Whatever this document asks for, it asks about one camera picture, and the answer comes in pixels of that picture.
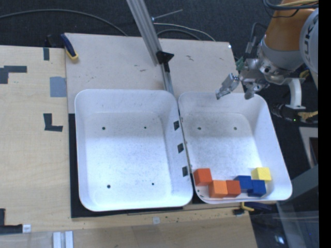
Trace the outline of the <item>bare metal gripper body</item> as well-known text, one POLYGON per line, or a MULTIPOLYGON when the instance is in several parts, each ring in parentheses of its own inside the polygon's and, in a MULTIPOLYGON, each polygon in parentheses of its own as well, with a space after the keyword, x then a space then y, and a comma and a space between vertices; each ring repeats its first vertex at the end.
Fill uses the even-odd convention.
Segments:
POLYGON ((238 60, 239 78, 243 83, 288 85, 292 80, 301 84, 305 78, 295 77, 295 70, 280 68, 265 58, 246 58, 238 60))

